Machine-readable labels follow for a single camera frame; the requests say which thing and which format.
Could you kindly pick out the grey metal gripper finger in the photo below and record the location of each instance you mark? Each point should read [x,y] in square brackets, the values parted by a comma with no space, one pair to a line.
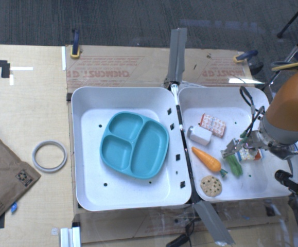
[226,154]
[234,143]

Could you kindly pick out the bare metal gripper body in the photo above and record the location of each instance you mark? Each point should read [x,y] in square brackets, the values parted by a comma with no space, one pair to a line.
[256,140]

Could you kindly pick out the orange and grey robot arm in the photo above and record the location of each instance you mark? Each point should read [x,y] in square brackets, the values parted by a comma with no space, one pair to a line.
[287,102]

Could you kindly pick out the green pea pod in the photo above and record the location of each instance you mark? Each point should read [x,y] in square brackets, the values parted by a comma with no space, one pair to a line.
[235,166]

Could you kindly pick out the white carton blue orange print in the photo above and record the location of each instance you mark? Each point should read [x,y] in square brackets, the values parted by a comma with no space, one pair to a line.
[249,155]

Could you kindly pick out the orange carrot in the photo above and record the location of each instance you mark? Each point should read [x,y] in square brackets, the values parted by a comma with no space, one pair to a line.
[207,159]

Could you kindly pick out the orange and white carton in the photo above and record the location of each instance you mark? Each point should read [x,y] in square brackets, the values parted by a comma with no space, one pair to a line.
[213,125]

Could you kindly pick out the white plastic bottle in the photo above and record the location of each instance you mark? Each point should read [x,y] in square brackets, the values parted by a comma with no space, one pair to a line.
[200,136]

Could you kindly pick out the beige chocolate chip biscuit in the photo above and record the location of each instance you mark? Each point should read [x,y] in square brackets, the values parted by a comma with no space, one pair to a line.
[211,186]

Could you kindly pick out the white plastic tray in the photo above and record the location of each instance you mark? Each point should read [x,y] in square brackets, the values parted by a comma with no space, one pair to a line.
[128,194]
[241,186]

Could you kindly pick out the blue divided plate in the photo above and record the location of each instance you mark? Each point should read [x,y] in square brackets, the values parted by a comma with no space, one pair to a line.
[143,148]

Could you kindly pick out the brown cardboard board red print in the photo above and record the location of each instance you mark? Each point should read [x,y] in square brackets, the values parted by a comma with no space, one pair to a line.
[107,68]

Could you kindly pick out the brown paper bag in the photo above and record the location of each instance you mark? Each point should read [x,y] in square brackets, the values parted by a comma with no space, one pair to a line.
[2,168]

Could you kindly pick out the black cylinder on white bracket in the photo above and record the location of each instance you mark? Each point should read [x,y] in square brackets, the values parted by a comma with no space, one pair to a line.
[285,178]

